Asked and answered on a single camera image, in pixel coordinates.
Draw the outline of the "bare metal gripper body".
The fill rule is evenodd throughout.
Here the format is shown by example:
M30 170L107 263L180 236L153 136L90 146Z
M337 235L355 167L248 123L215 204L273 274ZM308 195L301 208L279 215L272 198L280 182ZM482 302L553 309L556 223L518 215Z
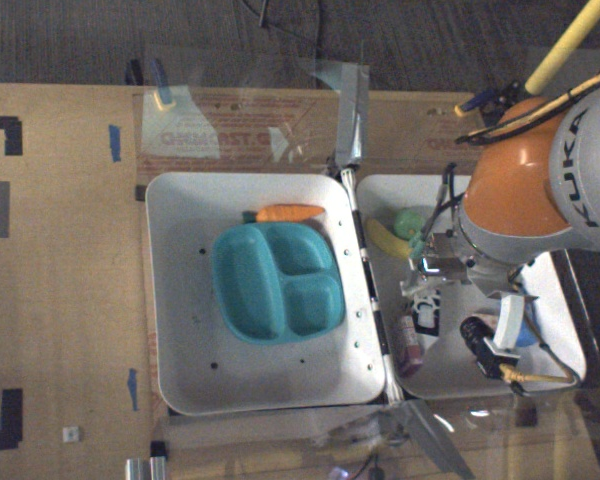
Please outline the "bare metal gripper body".
M423 283L469 283L469 266L453 230L433 232L417 242L410 256L411 268Z

